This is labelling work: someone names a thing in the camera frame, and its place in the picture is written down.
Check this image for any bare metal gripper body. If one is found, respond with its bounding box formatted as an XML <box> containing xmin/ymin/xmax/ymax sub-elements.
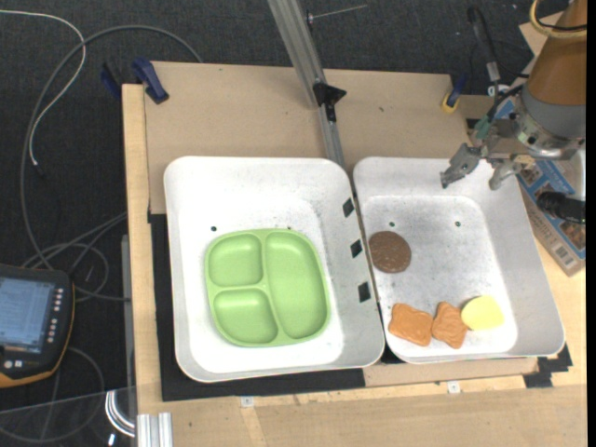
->
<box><xmin>473</xmin><ymin>108</ymin><xmax>586</xmax><ymax>163</ymax></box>

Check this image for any blue printed carton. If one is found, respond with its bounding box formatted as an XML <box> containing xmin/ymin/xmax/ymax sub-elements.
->
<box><xmin>493</xmin><ymin>98</ymin><xmax>588</xmax><ymax>278</ymax></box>

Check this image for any white plastic tray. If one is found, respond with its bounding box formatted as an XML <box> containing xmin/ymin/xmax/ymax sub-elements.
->
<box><xmin>162</xmin><ymin>155</ymin><xmax>386</xmax><ymax>384</ymax></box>
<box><xmin>352</xmin><ymin>156</ymin><xmax>566</xmax><ymax>365</ymax></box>

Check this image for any brown round biscuit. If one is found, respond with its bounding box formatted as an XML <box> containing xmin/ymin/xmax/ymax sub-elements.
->
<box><xmin>368</xmin><ymin>230</ymin><xmax>413</xmax><ymax>275</ymax></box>

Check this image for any yellow round toy food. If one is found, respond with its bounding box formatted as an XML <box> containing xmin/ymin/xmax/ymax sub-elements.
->
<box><xmin>460</xmin><ymin>294</ymin><xmax>506</xmax><ymax>332</ymax></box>

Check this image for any green divided plate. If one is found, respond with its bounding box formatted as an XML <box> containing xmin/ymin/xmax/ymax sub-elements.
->
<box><xmin>203</xmin><ymin>228</ymin><xmax>332</xmax><ymax>348</ymax></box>

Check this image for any brown cardboard board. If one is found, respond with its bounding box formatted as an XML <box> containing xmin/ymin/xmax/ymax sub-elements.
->
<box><xmin>142</xmin><ymin>61</ymin><xmax>541</xmax><ymax>388</ymax></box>

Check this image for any black cylinder on white bracket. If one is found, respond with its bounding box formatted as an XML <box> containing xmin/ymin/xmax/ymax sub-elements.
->
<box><xmin>536</xmin><ymin>147</ymin><xmax>588</xmax><ymax>225</ymax></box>

